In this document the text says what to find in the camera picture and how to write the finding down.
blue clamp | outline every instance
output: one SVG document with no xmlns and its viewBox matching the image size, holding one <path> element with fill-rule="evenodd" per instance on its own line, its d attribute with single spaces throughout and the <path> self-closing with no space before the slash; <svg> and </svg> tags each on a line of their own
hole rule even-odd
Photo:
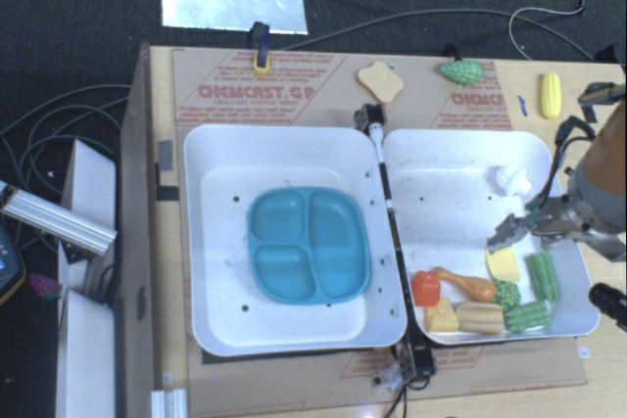
<svg viewBox="0 0 627 418">
<path fill-rule="evenodd" d="M 250 49 L 257 49 L 253 69 L 255 73 L 266 74 L 270 70 L 270 27 L 269 24 L 255 22 L 248 32 L 246 45 Z"/>
</svg>

yellow sponge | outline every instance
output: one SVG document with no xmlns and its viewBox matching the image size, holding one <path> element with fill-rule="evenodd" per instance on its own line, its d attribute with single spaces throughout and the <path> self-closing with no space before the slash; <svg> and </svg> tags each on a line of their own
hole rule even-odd
<svg viewBox="0 0 627 418">
<path fill-rule="evenodd" d="M 403 80 L 381 62 L 358 71 L 357 80 L 384 105 L 390 103 L 405 86 Z"/>
<path fill-rule="evenodd" d="M 520 269 L 512 248 L 504 248 L 493 253 L 486 250 L 486 263 L 495 279 L 506 282 L 520 280 Z"/>
<path fill-rule="evenodd" d="M 435 306 L 425 307 L 425 323 L 428 332 L 453 332 L 459 329 L 459 321 L 448 298 L 440 298 Z"/>
</svg>

brown toy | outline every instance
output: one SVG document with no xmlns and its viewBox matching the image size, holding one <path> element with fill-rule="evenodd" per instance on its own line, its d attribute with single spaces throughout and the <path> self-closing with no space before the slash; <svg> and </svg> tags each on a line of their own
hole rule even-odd
<svg viewBox="0 0 627 418">
<path fill-rule="evenodd" d="M 438 274 L 440 280 L 452 282 L 458 286 L 474 302 L 489 303 L 497 295 L 497 287 L 488 279 L 457 275 L 441 266 L 436 267 L 435 273 Z"/>
</svg>

yellow toy corn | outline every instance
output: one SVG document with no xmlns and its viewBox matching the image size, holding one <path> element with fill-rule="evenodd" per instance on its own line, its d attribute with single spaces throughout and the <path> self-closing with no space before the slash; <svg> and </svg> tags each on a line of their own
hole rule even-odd
<svg viewBox="0 0 627 418">
<path fill-rule="evenodd" d="M 559 75 L 547 73 L 542 79 L 542 115 L 545 118 L 558 118 L 561 112 L 561 88 Z"/>
</svg>

